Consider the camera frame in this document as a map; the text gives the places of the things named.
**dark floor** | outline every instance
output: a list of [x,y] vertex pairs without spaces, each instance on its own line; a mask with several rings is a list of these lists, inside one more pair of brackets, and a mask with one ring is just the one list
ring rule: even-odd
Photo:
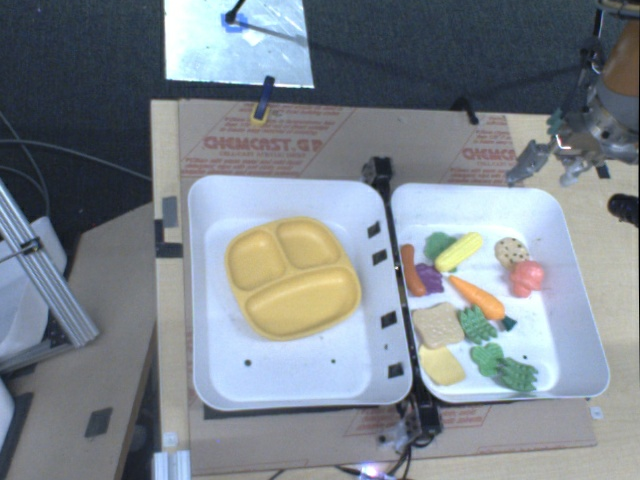
[[[479,111],[548,114],[575,82],[595,16],[594,0],[303,2],[316,87],[277,89],[275,101],[448,109],[464,95]],[[256,98],[254,87],[167,81],[163,18],[163,0],[0,0],[0,111],[25,140],[148,176],[152,99]],[[605,22],[605,47],[620,28]],[[0,141],[9,138],[0,122]],[[83,231],[151,200],[148,181],[30,149],[68,249]],[[24,174],[36,176],[24,153],[0,143],[0,177],[36,218],[45,206]],[[136,462],[128,478],[145,478]]]

